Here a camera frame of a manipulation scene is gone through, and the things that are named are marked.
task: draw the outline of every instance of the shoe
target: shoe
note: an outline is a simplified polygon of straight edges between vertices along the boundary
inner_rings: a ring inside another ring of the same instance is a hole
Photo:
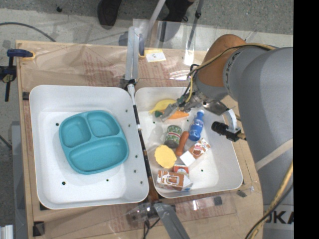
[[[193,4],[188,0],[171,0],[168,15],[163,21],[182,22],[188,21],[186,15],[187,9]]]
[[[111,29],[118,17],[122,0],[101,0],[98,5],[98,19],[101,26]]]

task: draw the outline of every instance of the cable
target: cable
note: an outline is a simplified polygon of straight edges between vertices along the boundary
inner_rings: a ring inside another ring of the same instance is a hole
[[[268,210],[267,210],[267,212],[266,212],[266,214],[264,216],[267,217],[279,205],[279,203],[284,199],[283,192],[284,192],[284,190],[285,190],[285,188],[286,188],[286,186],[287,186],[287,184],[288,184],[288,182],[289,182],[289,180],[291,178],[293,170],[294,170],[294,163],[293,163],[293,161],[291,161],[291,164],[290,164],[290,166],[288,168],[288,171],[286,172],[286,174],[285,174],[285,176],[283,178],[283,181],[282,181],[282,183],[281,183],[281,185],[280,185],[280,187],[279,187],[274,199],[270,203],[269,208],[268,208]],[[253,228],[248,232],[248,234],[246,235],[245,239],[253,239],[256,236],[256,234],[259,232],[261,226],[264,224],[264,220],[265,219],[262,218],[260,221],[258,221],[253,226]]]
[[[192,64],[192,65],[190,66],[190,70],[189,70],[190,72],[193,70],[193,67],[194,67],[194,66],[199,66],[199,65],[197,65],[197,64]],[[184,91],[183,96],[185,96],[185,95],[186,95],[186,93],[187,93],[187,91],[188,91],[189,87],[190,87],[190,83],[188,84],[188,86],[187,86],[186,90]]]
[[[31,26],[31,25],[28,25],[28,24],[24,24],[24,23],[20,23],[20,22],[3,22],[3,23],[0,23],[0,26],[3,26],[3,25],[19,25],[19,26],[26,26],[26,27],[29,27],[31,29],[34,29],[35,31],[38,31],[39,33],[43,34],[45,37],[49,38],[52,42],[56,42],[56,40],[54,40],[51,36],[49,36],[48,34],[44,33],[43,31],[41,31],[40,29],[34,27],[34,26]],[[12,148],[12,145],[6,141],[6,139],[4,139],[1,135],[0,135],[0,139],[9,147],[9,148]]]
[[[1,139],[10,149],[12,149],[12,145],[11,145],[6,139],[4,139],[1,135],[0,135],[0,139]]]
[[[26,26],[26,27],[29,27],[35,31],[38,31],[39,33],[43,34],[45,37],[49,38],[52,42],[56,42],[56,40],[54,40],[51,36],[49,36],[48,34],[44,33],[43,31],[41,31],[40,29],[34,27],[34,26],[31,26],[31,25],[28,25],[28,24],[24,24],[24,23],[19,23],[19,22],[3,22],[3,23],[0,23],[0,26],[2,25],[19,25],[19,26]]]
[[[273,46],[270,46],[270,45],[265,45],[265,44],[261,44],[261,43],[247,43],[247,44],[243,44],[243,45],[238,45],[238,46],[235,46],[235,47],[230,47],[226,50],[224,50],[223,52],[219,53],[218,55],[216,55],[215,57],[209,59],[208,61],[206,61],[205,63],[201,64],[200,66],[198,66],[197,68],[195,68],[194,70],[191,70],[187,77],[190,77],[190,89],[192,89],[192,82],[193,82],[193,77],[195,75],[195,73],[197,73],[199,70],[205,68],[206,66],[210,65],[212,62],[214,62],[217,58],[221,57],[222,55],[226,54],[227,52],[233,50],[233,49],[238,49],[238,48],[242,48],[242,47],[246,47],[246,46],[255,46],[255,47],[260,47],[260,48],[263,48],[263,49],[267,49],[267,50],[274,50],[276,49],[275,47]],[[191,95],[192,95],[192,92],[189,91],[189,96],[188,98],[186,99],[186,103],[190,100],[191,98]]]
[[[275,210],[275,208],[287,197],[287,195],[291,192],[291,190],[293,189],[294,187],[294,183],[292,183],[292,185],[289,187],[289,189],[287,190],[287,192],[282,196],[282,198],[280,199],[280,201],[277,203],[276,206],[274,206],[271,210],[269,210],[250,230],[249,232],[247,233],[245,239],[248,238],[248,236],[251,234],[251,232],[263,221],[265,220],[269,214],[271,212],[273,212]]]
[[[150,226],[150,221],[149,221],[149,220],[147,220],[147,221],[144,222],[144,232],[143,232],[144,236],[143,236],[143,239],[146,239],[146,236],[148,235],[150,229],[152,229],[152,228],[157,224],[157,222],[159,222],[159,221],[160,221],[160,218],[158,218],[158,219],[153,223],[153,225],[151,225],[151,226]]]

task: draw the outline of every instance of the toy can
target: toy can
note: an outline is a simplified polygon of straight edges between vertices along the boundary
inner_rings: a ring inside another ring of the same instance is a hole
[[[179,145],[180,135],[181,135],[181,128],[177,125],[170,125],[167,128],[164,144],[172,149],[177,148]]]

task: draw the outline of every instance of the white tray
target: white tray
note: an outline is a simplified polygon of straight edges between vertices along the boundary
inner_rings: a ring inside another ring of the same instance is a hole
[[[32,89],[29,100],[37,193],[44,206],[64,209],[137,203],[147,196],[148,178],[128,92],[114,87],[41,85]],[[121,165],[83,175],[68,164],[56,123],[93,110],[104,110],[116,118],[130,151]]]
[[[189,117],[181,119],[168,119],[161,122],[154,114],[150,115],[149,110],[163,99],[177,99],[185,91],[185,88],[141,88],[136,91],[135,99],[139,113],[142,135],[146,145],[150,161],[153,181],[156,181],[158,170],[163,169],[155,160],[155,149],[164,143],[167,127],[171,124],[178,125],[182,131],[188,130],[198,109],[189,112]],[[232,190],[241,186],[243,176],[238,164],[232,142],[226,137],[220,136],[211,129],[214,121],[225,123],[223,116],[217,116],[205,111],[203,117],[204,128],[201,137],[205,138],[211,145],[207,156],[189,172],[189,178],[193,186],[189,191],[175,191],[163,189],[156,186],[157,192],[165,198],[177,198],[197,194],[212,193],[218,191]],[[185,149],[190,148],[193,141],[187,140]]]

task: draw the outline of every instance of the blue bottle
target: blue bottle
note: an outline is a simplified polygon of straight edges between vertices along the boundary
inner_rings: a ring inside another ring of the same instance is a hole
[[[203,116],[205,112],[203,110],[198,110],[197,116],[194,118],[192,124],[189,128],[189,137],[188,139],[192,141],[198,141],[200,139],[200,133],[203,130],[204,121]]]

